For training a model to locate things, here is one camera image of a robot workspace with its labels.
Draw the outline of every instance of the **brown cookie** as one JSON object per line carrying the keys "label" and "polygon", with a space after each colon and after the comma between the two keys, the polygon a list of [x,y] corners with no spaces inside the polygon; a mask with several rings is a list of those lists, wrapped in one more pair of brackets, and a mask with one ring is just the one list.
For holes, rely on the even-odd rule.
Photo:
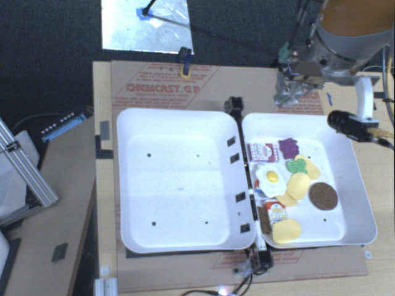
{"label": "brown cookie", "polygon": [[320,210],[332,210],[338,205],[338,194],[327,183],[319,182],[311,185],[309,197],[314,206]]}

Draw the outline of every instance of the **purple toy grape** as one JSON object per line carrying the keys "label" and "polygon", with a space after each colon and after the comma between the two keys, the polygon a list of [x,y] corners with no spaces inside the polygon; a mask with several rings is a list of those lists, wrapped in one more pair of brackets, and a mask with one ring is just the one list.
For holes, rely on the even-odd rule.
{"label": "purple toy grape", "polygon": [[299,155],[299,147],[295,139],[288,138],[283,141],[278,141],[278,143],[284,159],[293,159],[295,156]]}

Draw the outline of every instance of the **toy food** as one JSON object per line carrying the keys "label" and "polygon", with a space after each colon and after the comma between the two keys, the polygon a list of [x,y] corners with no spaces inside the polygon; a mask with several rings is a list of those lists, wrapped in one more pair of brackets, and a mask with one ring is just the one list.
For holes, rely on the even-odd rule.
{"label": "toy food", "polygon": [[285,193],[284,195],[278,195],[278,196],[276,196],[276,199],[284,206],[296,206],[297,205],[296,199],[289,196],[288,193]]}
{"label": "toy food", "polygon": [[273,240],[278,244],[285,244],[287,242],[297,239],[302,233],[301,224],[292,218],[278,221],[272,226]]}
{"label": "toy food", "polygon": [[277,146],[275,144],[248,144],[249,157],[251,162],[277,162]]}
{"label": "toy food", "polygon": [[290,160],[286,162],[286,168],[288,169],[289,172],[292,173],[298,173],[298,172],[303,172],[307,174],[306,170],[307,163],[303,159],[297,159],[297,160]]}
{"label": "toy food", "polygon": [[310,176],[311,180],[318,179],[321,175],[321,171],[307,158],[305,155],[297,155],[295,161],[304,160],[306,162],[307,175]]}
{"label": "toy food", "polygon": [[259,222],[260,222],[260,229],[262,230],[263,234],[270,234],[270,231],[272,230],[270,227],[270,219],[267,214],[267,208],[266,207],[260,207],[258,206],[258,215],[259,215]]}
{"label": "toy food", "polygon": [[299,147],[297,146],[295,139],[288,138],[278,141],[278,143],[284,159],[293,159],[299,153]]}
{"label": "toy food", "polygon": [[285,206],[277,200],[267,200],[264,204],[270,224],[286,219]]}
{"label": "toy food", "polygon": [[255,171],[255,175],[259,180],[259,188],[266,196],[275,197],[285,193],[286,184],[274,165],[260,165]]}
{"label": "toy food", "polygon": [[320,210],[332,210],[338,205],[338,194],[333,187],[323,182],[311,185],[309,198]]}
{"label": "toy food", "polygon": [[298,172],[291,175],[286,192],[293,199],[301,200],[307,194],[310,187],[310,177],[305,173]]}

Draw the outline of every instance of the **egg yolk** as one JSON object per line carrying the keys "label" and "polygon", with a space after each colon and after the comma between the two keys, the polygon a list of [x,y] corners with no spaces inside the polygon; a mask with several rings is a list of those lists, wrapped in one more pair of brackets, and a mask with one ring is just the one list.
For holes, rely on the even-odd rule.
{"label": "egg yolk", "polygon": [[271,183],[276,183],[278,181],[278,175],[274,171],[268,171],[266,173],[266,178],[269,180]]}

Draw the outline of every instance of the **toy ketchup packet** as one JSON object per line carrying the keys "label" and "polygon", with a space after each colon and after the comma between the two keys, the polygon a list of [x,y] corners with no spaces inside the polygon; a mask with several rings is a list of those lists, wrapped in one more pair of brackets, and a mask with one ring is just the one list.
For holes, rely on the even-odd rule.
{"label": "toy ketchup packet", "polygon": [[266,208],[270,225],[273,226],[273,224],[276,223],[277,221],[286,219],[285,206],[281,204],[279,201],[267,200],[264,203],[264,208]]}
{"label": "toy ketchup packet", "polygon": [[249,158],[251,162],[277,162],[278,152],[275,144],[248,144]]}

